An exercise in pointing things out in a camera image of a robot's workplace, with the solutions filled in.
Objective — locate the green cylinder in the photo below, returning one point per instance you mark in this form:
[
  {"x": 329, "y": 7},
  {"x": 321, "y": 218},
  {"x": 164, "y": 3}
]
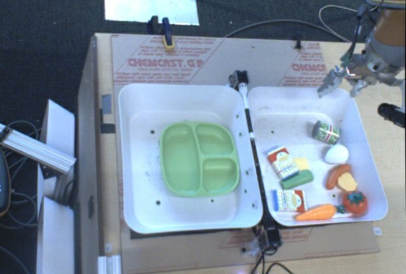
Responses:
[{"x": 298, "y": 180}]

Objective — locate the green divided plate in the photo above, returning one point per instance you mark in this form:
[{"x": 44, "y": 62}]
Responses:
[{"x": 179, "y": 158}]

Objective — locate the white egg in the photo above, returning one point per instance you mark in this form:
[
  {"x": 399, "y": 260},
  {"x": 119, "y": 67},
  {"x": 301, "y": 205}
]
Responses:
[{"x": 337, "y": 154}]

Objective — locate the yellow biscuit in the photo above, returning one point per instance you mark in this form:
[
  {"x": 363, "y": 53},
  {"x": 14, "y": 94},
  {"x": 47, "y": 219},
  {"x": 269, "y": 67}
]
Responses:
[{"x": 347, "y": 183}]

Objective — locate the orange sausage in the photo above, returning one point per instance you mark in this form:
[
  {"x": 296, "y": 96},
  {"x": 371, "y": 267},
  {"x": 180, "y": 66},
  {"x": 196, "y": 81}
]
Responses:
[{"x": 333, "y": 177}]

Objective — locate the thin black and white rod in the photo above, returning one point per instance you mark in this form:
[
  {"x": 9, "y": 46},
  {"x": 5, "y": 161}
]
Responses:
[{"x": 250, "y": 127}]

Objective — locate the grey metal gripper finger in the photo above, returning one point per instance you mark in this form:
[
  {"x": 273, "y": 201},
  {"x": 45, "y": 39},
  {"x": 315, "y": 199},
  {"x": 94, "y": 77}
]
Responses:
[
  {"x": 328, "y": 84},
  {"x": 357, "y": 88}
]

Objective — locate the green can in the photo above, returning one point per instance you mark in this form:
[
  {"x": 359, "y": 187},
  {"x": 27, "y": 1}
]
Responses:
[{"x": 326, "y": 133}]

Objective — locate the white plastic tray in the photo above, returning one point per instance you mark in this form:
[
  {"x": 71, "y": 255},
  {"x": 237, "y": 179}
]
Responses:
[
  {"x": 285, "y": 114},
  {"x": 142, "y": 171}
]

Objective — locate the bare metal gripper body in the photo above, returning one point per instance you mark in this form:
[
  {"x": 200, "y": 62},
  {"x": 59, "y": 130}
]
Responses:
[{"x": 374, "y": 69}]

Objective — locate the red tomato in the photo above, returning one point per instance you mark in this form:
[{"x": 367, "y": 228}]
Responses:
[{"x": 355, "y": 203}]

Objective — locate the orange carrot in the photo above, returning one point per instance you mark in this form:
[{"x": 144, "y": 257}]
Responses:
[{"x": 317, "y": 213}]

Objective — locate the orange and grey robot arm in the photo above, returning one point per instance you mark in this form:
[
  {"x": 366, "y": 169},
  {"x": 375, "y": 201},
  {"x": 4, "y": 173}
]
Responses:
[{"x": 391, "y": 22}]

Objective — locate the yellow cheese slice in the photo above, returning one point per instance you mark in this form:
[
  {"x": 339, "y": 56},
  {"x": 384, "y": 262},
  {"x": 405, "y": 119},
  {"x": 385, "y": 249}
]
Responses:
[{"x": 303, "y": 163}]

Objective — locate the red and white carton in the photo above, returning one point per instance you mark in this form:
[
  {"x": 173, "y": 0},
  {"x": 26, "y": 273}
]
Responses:
[
  {"x": 290, "y": 200},
  {"x": 282, "y": 162}
]

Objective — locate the brown cardboard board red print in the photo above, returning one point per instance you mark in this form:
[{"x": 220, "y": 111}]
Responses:
[{"x": 253, "y": 57}]

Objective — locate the black cylinder on white bracket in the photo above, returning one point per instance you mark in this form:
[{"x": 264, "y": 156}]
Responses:
[{"x": 391, "y": 112}]

